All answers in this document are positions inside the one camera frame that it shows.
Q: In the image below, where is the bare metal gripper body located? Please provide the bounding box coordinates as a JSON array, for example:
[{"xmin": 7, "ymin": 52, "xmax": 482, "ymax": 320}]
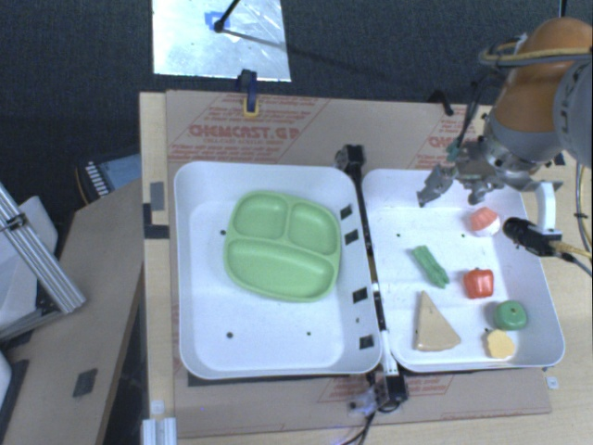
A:
[{"xmin": 452, "ymin": 139, "xmax": 542, "ymax": 192}]

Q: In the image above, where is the orange and white toy sushi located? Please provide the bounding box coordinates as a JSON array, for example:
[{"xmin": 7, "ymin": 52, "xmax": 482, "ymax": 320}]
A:
[{"xmin": 470, "ymin": 207, "xmax": 502, "ymax": 237}]

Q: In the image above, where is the white plastic tray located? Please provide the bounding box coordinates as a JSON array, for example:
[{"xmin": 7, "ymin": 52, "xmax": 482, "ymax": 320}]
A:
[
  {"xmin": 173, "ymin": 160, "xmax": 384, "ymax": 381},
  {"xmin": 360, "ymin": 168, "xmax": 567, "ymax": 374}
]

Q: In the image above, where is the green toy asparagus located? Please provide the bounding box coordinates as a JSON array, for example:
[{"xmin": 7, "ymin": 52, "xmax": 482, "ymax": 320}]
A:
[{"xmin": 410, "ymin": 245, "xmax": 450, "ymax": 289}]

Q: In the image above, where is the red toy bell pepper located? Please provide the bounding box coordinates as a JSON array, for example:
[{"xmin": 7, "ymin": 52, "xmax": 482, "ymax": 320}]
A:
[{"xmin": 462, "ymin": 268, "xmax": 496, "ymax": 300}]

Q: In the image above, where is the thin black and white rod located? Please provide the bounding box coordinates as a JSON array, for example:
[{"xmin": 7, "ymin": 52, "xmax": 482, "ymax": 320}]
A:
[{"xmin": 347, "ymin": 163, "xmax": 400, "ymax": 375}]

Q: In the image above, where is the green toy apple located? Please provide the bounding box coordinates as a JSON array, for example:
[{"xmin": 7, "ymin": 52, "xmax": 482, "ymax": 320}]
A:
[{"xmin": 492, "ymin": 299, "xmax": 529, "ymax": 331}]

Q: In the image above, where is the tan toy pizza slice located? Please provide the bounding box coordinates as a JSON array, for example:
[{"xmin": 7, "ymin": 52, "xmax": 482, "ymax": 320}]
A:
[{"xmin": 412, "ymin": 289, "xmax": 462, "ymax": 353}]

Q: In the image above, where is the brown cardboard board red print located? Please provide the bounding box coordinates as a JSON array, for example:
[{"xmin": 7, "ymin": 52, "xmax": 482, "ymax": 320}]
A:
[{"xmin": 164, "ymin": 89, "xmax": 553, "ymax": 439}]

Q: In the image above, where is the yellow toy pear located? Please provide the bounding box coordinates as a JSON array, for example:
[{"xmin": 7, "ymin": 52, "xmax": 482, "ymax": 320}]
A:
[{"xmin": 484, "ymin": 328, "xmax": 517, "ymax": 360}]

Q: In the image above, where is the green divided plate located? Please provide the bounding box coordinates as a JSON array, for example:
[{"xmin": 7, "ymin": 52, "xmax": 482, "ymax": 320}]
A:
[{"xmin": 222, "ymin": 190, "xmax": 343, "ymax": 303}]

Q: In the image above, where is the black cylinder on white bracket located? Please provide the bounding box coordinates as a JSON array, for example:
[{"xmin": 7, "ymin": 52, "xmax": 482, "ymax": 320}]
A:
[{"xmin": 502, "ymin": 180, "xmax": 564, "ymax": 258}]

